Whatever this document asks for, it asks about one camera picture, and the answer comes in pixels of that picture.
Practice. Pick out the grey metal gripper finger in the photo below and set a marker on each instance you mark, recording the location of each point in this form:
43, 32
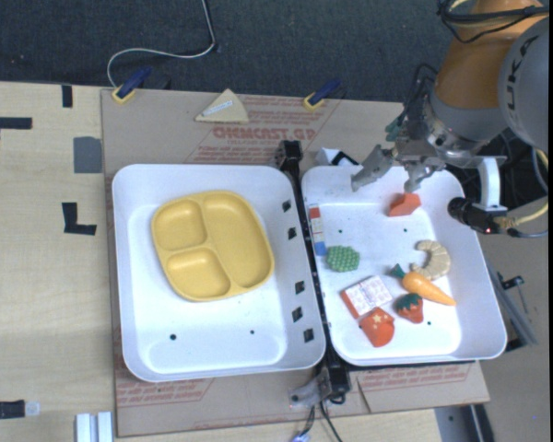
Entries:
371, 168
415, 178

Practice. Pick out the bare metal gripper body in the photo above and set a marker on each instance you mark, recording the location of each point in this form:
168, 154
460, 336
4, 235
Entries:
424, 147

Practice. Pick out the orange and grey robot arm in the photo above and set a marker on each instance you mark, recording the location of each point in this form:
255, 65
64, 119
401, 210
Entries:
484, 67

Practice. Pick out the orange wedge block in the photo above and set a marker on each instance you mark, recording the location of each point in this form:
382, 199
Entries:
403, 204

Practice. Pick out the white red blue carton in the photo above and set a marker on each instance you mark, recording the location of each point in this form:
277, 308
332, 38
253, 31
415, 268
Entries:
317, 229

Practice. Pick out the beige croissant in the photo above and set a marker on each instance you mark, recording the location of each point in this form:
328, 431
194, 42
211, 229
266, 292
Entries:
435, 258

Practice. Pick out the green grapes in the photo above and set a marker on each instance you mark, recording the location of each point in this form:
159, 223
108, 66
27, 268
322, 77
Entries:
343, 259

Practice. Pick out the orange carrot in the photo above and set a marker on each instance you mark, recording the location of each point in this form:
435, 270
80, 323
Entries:
426, 287

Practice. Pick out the thin black rod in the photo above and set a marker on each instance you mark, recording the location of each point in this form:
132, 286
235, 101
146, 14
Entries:
314, 270

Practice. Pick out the red and white packet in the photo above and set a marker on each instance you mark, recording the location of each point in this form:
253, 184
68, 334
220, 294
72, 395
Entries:
366, 295

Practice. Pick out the red strawberry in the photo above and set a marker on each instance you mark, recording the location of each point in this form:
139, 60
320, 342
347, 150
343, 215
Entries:
410, 308

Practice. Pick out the orange pouch with yellow star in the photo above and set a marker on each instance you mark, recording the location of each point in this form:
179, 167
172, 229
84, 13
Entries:
379, 327

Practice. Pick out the beige pizza slice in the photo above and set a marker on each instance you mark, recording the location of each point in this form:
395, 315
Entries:
226, 111

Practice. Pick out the white plastic tray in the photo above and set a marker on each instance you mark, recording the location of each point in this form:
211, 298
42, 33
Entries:
415, 339
212, 339

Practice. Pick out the yellow divided plate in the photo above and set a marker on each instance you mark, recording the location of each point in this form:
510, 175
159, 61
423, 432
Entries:
212, 244

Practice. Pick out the brown cardboard board red print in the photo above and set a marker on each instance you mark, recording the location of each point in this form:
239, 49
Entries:
166, 131

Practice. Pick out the black cylinder on white bracket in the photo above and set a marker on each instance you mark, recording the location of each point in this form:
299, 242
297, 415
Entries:
481, 201

